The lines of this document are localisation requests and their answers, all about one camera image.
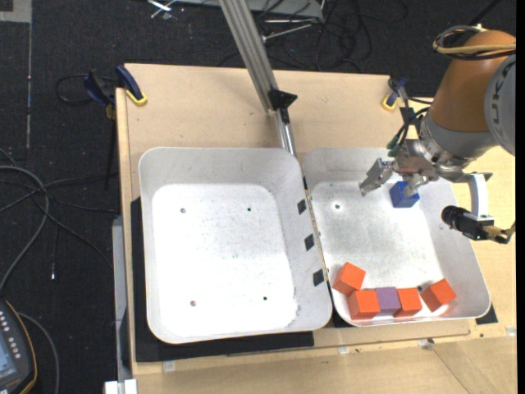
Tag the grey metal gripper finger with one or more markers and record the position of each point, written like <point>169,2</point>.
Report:
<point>414,185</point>
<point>375,177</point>

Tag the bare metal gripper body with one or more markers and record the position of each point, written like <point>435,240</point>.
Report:
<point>416,158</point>

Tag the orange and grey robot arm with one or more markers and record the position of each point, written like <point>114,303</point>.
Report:
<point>463,97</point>

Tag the blue cube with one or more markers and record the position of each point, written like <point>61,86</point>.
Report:
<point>398,198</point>

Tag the white plastic tray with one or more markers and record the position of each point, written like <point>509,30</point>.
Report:
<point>221,253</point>
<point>381,240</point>

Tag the orange cube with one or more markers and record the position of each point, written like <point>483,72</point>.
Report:
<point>348,278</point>
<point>439,294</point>
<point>410,301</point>
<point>363,304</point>

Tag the purple cube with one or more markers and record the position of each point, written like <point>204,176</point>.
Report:
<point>388,299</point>

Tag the pale wood board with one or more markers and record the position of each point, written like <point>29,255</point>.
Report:
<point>205,117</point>

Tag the black cylinder on white bracket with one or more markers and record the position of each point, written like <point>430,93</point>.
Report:
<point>465,221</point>

